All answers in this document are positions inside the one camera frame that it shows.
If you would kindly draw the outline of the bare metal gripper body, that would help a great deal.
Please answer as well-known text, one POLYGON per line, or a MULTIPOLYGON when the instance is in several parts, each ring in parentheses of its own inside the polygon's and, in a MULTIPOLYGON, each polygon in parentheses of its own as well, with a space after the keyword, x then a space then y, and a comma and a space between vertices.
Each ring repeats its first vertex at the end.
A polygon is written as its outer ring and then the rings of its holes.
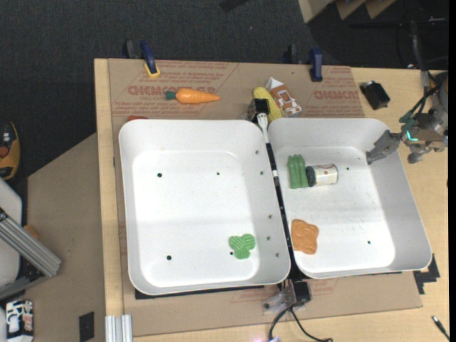
POLYGON ((418 137, 427 142, 442 142, 447 144, 448 114, 445 110, 429 109, 426 113, 417 115, 420 129, 418 137))

